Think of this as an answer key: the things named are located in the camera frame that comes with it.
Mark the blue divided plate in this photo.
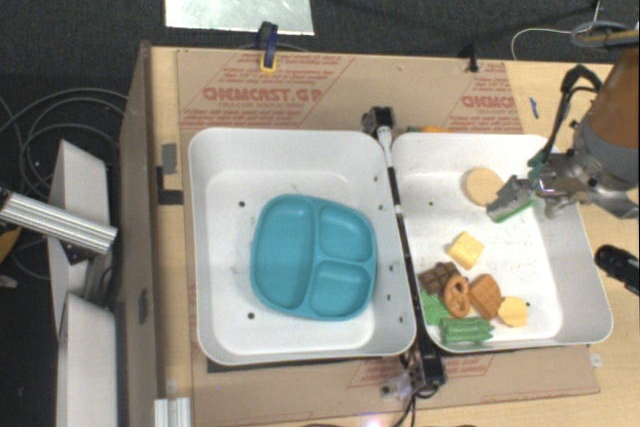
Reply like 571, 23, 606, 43
249, 193, 378, 323

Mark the brown pretzel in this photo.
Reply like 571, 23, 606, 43
442, 274, 473, 320

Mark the brown cardboard board red print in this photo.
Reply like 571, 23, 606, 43
174, 48, 602, 418

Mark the green flat toy food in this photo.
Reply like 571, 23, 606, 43
491, 196, 539, 224

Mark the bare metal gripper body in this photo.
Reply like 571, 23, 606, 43
537, 153, 640, 219

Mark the green beans bundle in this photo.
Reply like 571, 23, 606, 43
438, 315, 497, 347

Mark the green lettuce leaf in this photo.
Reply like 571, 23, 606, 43
418, 288, 452, 328

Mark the black cylinder on white bracket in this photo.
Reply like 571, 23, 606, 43
593, 244, 640, 297

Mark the white plastic tray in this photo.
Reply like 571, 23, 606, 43
389, 131, 615, 356
187, 127, 418, 367

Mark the tan round biscuit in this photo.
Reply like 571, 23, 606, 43
461, 166, 506, 208

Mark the brown waffle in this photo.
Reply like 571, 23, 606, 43
467, 272, 504, 321

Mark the yellow cheese wedge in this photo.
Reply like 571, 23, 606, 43
445, 230, 486, 272

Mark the thin black and white rod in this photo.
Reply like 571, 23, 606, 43
377, 126, 437, 369

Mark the yellow potato chip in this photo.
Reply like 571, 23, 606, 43
496, 295, 530, 329

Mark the black block with thin wires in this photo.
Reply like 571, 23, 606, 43
361, 105, 398, 134
398, 348, 447, 399

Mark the brown chocolate bar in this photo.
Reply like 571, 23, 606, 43
417, 261, 462, 297

